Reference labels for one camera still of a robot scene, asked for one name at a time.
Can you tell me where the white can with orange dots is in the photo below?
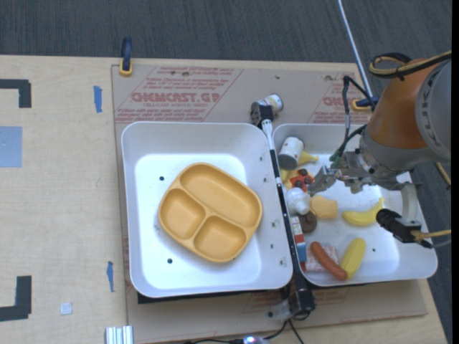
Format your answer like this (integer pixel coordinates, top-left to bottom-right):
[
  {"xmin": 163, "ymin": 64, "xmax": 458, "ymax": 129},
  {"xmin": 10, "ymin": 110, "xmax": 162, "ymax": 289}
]
[{"xmin": 278, "ymin": 136, "xmax": 306, "ymax": 171}]

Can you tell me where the thin black and white rod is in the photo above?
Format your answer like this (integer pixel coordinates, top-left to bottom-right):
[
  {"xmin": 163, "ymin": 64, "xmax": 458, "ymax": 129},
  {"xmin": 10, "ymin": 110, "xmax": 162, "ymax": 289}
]
[{"xmin": 262, "ymin": 119, "xmax": 306, "ymax": 290}]

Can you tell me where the yellow divided plate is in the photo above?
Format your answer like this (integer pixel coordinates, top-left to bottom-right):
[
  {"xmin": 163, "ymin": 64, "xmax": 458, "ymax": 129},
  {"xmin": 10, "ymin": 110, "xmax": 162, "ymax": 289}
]
[{"xmin": 158, "ymin": 162, "xmax": 264, "ymax": 264}]

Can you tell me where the black cylinder on white bracket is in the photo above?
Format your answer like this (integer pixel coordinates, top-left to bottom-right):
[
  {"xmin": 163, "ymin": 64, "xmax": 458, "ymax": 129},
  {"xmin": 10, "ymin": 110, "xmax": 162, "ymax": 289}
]
[{"xmin": 375, "ymin": 182, "xmax": 433, "ymax": 249}]

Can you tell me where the pink and white packet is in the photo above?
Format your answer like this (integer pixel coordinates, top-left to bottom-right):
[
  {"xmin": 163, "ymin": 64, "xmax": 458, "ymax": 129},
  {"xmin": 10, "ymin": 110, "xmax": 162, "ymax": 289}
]
[{"xmin": 305, "ymin": 243, "xmax": 339, "ymax": 273}]

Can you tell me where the small white bottle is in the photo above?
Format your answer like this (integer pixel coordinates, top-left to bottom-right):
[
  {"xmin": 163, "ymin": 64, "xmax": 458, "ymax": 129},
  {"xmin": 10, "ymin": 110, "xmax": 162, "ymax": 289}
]
[{"xmin": 285, "ymin": 187, "xmax": 311, "ymax": 216}]

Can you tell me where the brown cardboard board red print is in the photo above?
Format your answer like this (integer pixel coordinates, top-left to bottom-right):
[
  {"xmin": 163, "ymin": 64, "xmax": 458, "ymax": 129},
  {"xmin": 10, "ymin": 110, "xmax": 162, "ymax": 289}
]
[{"xmin": 110, "ymin": 58, "xmax": 429, "ymax": 342}]

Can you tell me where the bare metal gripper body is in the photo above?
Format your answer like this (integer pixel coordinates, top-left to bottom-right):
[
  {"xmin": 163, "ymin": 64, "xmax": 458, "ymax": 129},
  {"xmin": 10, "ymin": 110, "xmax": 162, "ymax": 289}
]
[{"xmin": 336, "ymin": 148, "xmax": 399, "ymax": 194}]

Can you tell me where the red and white carton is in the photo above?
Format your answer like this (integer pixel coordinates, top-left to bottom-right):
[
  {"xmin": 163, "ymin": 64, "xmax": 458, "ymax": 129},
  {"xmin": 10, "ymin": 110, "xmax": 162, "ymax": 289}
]
[{"xmin": 289, "ymin": 215, "xmax": 305, "ymax": 245}]

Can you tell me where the small white and yellow can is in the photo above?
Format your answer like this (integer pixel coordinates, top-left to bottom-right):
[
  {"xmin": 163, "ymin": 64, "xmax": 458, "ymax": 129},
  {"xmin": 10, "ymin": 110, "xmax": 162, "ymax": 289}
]
[{"xmin": 262, "ymin": 93, "xmax": 285, "ymax": 115}]

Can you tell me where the brown doughnut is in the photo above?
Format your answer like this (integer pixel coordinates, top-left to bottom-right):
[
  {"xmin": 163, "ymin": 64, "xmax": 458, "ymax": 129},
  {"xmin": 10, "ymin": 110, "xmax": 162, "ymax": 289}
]
[{"xmin": 298, "ymin": 212, "xmax": 318, "ymax": 234}]

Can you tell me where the yellow banana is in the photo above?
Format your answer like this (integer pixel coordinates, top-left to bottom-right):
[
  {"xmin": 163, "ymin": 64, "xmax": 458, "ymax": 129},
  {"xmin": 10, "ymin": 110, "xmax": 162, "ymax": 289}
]
[{"xmin": 341, "ymin": 196, "xmax": 386, "ymax": 227}]

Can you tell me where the toy pizza slice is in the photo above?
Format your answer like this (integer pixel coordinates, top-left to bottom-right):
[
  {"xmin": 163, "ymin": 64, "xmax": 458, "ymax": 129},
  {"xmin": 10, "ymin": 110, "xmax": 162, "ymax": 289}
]
[{"xmin": 280, "ymin": 168, "xmax": 316, "ymax": 194}]

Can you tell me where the yellow corn cob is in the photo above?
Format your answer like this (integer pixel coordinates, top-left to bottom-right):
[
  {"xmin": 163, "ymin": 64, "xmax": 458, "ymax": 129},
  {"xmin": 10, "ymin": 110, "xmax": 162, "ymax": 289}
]
[{"xmin": 340, "ymin": 236, "xmax": 367, "ymax": 280}]

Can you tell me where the yellow ridged toy food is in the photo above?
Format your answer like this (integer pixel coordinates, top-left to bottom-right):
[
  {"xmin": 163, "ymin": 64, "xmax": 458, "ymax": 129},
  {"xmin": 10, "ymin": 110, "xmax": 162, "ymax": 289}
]
[{"xmin": 309, "ymin": 195, "xmax": 339, "ymax": 220}]

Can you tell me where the black block with thin wires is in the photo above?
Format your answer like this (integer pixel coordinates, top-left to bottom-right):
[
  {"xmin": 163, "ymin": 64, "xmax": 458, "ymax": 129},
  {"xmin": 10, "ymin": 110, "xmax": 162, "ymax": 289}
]
[
  {"xmin": 250, "ymin": 101, "xmax": 275, "ymax": 128},
  {"xmin": 288, "ymin": 287, "xmax": 317, "ymax": 315}
]

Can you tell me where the orange sausage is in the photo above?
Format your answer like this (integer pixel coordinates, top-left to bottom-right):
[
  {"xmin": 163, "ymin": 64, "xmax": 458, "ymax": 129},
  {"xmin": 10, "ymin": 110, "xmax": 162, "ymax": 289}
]
[{"xmin": 309, "ymin": 241, "xmax": 349, "ymax": 282}]

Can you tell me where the white plastic tray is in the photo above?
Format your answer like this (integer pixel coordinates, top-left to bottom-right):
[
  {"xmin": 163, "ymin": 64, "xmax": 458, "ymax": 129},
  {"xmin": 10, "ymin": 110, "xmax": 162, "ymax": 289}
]
[
  {"xmin": 272, "ymin": 123, "xmax": 439, "ymax": 287},
  {"xmin": 120, "ymin": 121, "xmax": 295, "ymax": 298}
]

